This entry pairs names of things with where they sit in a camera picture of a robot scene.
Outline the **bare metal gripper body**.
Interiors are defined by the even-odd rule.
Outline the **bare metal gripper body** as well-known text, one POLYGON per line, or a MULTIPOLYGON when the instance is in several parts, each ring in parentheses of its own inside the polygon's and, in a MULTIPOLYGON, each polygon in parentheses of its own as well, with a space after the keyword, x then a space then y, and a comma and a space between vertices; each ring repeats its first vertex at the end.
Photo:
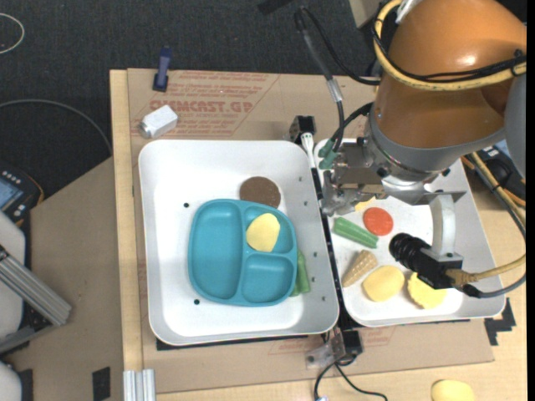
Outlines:
POLYGON ((330 185, 334 198, 348 204, 389 196, 415 204, 440 173, 405 163, 372 143, 345 142, 333 162, 330 185))

